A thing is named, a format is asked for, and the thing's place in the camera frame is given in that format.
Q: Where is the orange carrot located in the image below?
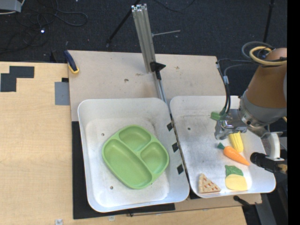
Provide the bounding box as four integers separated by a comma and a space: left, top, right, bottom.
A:
217, 142, 251, 167

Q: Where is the tan lattice pie slice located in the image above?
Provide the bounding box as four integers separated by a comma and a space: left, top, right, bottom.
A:
197, 173, 222, 194

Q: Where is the white plastic tray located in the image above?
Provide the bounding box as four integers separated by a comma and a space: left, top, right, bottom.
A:
77, 97, 190, 213
169, 95, 277, 199

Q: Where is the yellow corn cob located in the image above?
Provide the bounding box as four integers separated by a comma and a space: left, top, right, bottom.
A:
228, 131, 245, 153

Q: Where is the green divided plate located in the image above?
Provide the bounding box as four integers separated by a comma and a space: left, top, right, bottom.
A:
101, 124, 170, 190

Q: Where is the brown cardboard board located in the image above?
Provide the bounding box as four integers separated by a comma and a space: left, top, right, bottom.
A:
67, 50, 263, 218

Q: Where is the black cylinder on white bracket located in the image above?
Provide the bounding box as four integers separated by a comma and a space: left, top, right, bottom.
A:
249, 131, 288, 174

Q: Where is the yellow vegetable with green leaf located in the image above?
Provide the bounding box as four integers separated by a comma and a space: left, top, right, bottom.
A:
224, 165, 248, 192

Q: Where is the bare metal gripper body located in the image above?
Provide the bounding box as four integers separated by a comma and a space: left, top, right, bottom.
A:
215, 109, 270, 138

